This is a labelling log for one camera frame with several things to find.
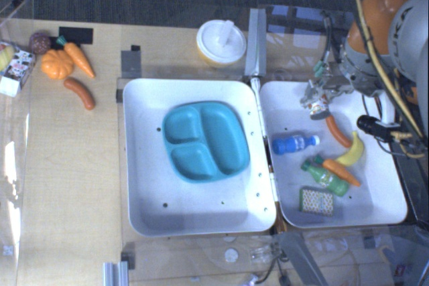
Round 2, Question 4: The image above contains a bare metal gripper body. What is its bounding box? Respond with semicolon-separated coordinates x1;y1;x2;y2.
316;66;357;96

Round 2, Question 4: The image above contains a small white and orange can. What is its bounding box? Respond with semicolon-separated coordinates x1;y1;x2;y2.
308;94;332;121

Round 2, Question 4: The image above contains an orange sausage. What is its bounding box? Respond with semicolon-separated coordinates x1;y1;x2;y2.
325;114;353;149
63;76;97;111

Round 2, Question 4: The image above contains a blue plastic bottle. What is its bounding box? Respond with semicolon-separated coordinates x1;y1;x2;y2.
271;133;321;156

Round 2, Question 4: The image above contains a yellow banana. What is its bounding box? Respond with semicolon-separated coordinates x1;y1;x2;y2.
334;131;365;167

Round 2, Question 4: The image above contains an orange carrot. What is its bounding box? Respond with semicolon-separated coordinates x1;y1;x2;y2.
313;154;362;188
55;35;97;79

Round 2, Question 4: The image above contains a green plastic bottle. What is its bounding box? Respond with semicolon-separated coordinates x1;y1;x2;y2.
300;159;351;198

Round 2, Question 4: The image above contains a yellow cup with white lid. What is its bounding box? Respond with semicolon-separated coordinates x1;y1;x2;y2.
196;19;248;69

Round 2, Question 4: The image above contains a blue divided plate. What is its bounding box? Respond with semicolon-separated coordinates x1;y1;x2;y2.
162;100;251;184

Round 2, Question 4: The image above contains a white plastic tray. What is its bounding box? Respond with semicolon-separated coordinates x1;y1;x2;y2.
122;78;278;238
259;80;409;230

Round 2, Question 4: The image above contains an orange pumpkin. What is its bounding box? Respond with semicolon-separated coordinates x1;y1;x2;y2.
40;48;76;80

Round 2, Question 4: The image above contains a brown speckled ball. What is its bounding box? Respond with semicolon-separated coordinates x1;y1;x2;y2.
28;31;52;56

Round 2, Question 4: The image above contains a white cow print carton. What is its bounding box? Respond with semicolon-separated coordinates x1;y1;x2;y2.
0;42;36;98

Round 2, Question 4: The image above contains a yellow corn cob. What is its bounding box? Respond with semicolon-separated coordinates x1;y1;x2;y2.
0;44;15;72

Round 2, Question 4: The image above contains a black cylinder on white bracket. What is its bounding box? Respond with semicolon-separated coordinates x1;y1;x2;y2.
356;92;402;143

